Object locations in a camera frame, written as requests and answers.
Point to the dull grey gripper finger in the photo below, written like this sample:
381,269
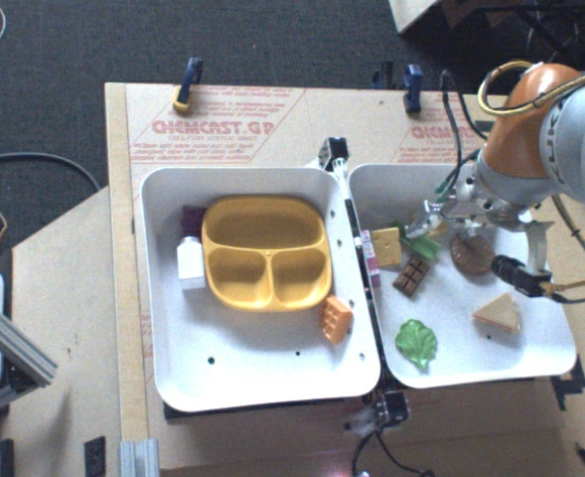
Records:
419,225

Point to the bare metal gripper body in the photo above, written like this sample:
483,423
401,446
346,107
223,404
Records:
476,201

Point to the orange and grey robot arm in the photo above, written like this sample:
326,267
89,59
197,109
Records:
530,132

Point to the green leafy vegetable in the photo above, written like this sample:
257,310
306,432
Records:
427,247

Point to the yellow cheese slice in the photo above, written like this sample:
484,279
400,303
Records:
386,246

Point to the brown chocolate bar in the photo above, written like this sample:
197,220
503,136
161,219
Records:
411,276

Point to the brown round biscuit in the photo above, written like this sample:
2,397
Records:
472,255

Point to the pink and white carton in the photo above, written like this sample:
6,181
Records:
371,261

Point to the thin black and white rod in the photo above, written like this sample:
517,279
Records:
366,286

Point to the green lettuce leaf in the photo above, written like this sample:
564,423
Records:
416,342

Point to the triangular sandwich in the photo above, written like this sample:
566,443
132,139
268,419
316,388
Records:
500,314

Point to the orange waffle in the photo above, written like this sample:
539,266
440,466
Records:
336,320

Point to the white plastic tray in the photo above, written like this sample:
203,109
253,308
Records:
471,361
252,356

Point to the yellow divided plate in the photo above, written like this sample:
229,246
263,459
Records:
267,251

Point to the brown cardboard board red print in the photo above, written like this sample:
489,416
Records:
282,122

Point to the white plastic bottle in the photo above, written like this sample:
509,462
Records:
190,264

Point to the black cylinder on white bracket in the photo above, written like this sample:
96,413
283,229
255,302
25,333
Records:
518,271

